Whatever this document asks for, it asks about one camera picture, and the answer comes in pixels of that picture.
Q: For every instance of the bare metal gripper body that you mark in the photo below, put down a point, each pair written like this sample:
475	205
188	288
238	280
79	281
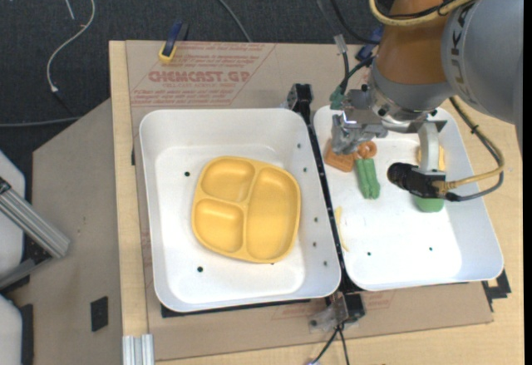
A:
365	116

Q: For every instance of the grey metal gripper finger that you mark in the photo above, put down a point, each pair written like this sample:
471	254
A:
358	141
338	134

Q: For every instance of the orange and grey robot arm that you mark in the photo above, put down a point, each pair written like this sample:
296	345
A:
415	51

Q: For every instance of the orange pretzel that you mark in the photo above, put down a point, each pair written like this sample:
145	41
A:
369	150

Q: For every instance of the orange waffle biscuit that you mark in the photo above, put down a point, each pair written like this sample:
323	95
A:
338	163

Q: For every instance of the green beans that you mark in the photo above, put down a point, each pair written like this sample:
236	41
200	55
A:
367	180

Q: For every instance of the thin black rod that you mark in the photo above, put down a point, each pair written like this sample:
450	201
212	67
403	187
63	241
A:
329	213

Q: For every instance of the yellow round toy food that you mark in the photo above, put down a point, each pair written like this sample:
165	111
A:
441	157

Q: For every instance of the green rounded toy vegetable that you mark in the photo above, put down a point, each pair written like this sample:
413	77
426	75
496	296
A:
428	204

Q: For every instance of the white plastic tray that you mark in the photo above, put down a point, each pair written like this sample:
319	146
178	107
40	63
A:
174	139
395	238

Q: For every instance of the yellow divided plate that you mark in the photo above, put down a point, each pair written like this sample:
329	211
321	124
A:
249	209

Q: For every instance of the brown cardboard board red print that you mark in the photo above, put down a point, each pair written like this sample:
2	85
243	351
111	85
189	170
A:
199	76

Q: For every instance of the black cylinder on white bracket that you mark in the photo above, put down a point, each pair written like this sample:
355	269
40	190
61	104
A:
420	180

